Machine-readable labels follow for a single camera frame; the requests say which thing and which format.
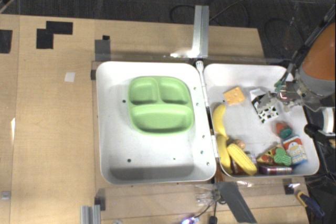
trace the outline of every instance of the yellow banana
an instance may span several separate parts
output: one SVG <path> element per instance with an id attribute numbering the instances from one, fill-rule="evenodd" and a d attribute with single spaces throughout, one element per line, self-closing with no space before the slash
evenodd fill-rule
<path id="1" fill-rule="evenodd" d="M 213 113 L 213 124 L 215 132 L 217 132 L 219 135 L 216 137 L 217 140 L 217 147 L 218 147 L 218 153 L 220 156 L 220 163 L 222 164 L 224 170 L 232 174 L 231 170 L 231 161 L 230 156 L 226 148 L 228 136 L 226 135 L 225 128 L 223 125 L 223 115 L 225 112 L 226 106 L 224 104 L 219 105 L 216 107 L 214 113 Z"/>
<path id="2" fill-rule="evenodd" d="M 224 124 L 223 124 L 223 115 L 225 113 L 225 110 L 226 110 L 226 105 L 224 104 L 221 104 L 218 107 L 216 107 L 212 115 L 212 120 L 213 120 L 215 132 L 225 136 L 225 138 L 228 139 L 226 132 L 225 132 Z"/>

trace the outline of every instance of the white paper square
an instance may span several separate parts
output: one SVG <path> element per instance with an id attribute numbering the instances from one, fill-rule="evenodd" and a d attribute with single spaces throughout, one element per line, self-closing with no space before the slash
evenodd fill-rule
<path id="1" fill-rule="evenodd" d="M 75 75 L 76 75 L 75 72 L 67 72 L 67 73 L 65 74 L 65 79 L 64 79 L 64 81 L 65 81 L 65 82 L 74 82 L 74 81 L 75 81 Z"/>

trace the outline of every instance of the white tray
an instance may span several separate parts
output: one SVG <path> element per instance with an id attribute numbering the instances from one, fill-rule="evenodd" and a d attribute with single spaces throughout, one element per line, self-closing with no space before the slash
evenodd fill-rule
<path id="1" fill-rule="evenodd" d="M 172 135 L 137 132 L 128 115 L 128 86 L 136 77 L 169 76 L 187 85 L 195 122 Z M 112 184 L 205 181 L 216 171 L 211 134 L 197 70 L 185 63 L 105 62 L 96 72 L 100 166 Z"/>
<path id="2" fill-rule="evenodd" d="M 227 105 L 223 116 L 227 135 L 230 138 L 241 139 L 246 144 L 245 151 L 259 156 L 273 145 L 281 143 L 281 139 L 274 133 L 273 126 L 274 121 L 285 121 L 293 128 L 293 133 L 301 138 L 308 159 L 307 162 L 297 165 L 292 175 L 313 175 L 319 169 L 319 159 L 313 140 L 303 131 L 307 124 L 303 108 L 296 106 L 285 113 L 282 104 L 278 102 L 275 107 L 279 116 L 262 124 L 251 104 L 249 91 L 256 88 L 264 92 L 274 91 L 274 84 L 284 71 L 285 68 L 279 66 L 208 65 L 204 70 L 204 77 L 210 109 L 213 112 L 219 104 L 223 104 L 224 92 L 239 86 L 246 99 L 240 104 Z"/>

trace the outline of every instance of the green divided plate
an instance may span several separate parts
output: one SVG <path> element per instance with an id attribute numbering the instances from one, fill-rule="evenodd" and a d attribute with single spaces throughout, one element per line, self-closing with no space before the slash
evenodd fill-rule
<path id="1" fill-rule="evenodd" d="M 138 77 L 128 88 L 133 127 L 143 134 L 176 134 L 194 124 L 194 109 L 186 84 L 172 77 Z"/>

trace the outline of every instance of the cheese slice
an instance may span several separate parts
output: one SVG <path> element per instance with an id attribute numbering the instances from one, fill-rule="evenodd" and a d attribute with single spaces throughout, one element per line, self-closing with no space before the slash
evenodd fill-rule
<path id="1" fill-rule="evenodd" d="M 223 93 L 223 95 L 224 95 L 224 98 L 226 99 L 226 102 L 229 105 L 241 103 L 245 100 L 245 96 L 242 93 L 240 87 L 236 87 L 232 90 L 229 90 Z"/>

